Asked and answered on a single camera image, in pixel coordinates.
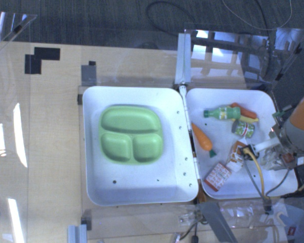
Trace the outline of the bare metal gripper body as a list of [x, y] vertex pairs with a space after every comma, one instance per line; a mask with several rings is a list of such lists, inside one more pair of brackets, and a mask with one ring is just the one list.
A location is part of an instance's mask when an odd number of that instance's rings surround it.
[[284, 128], [274, 125], [270, 131], [270, 138], [278, 139], [278, 144], [272, 146], [281, 155], [281, 160], [276, 161], [279, 165], [278, 170], [292, 170], [304, 165], [304, 153], [290, 142]]

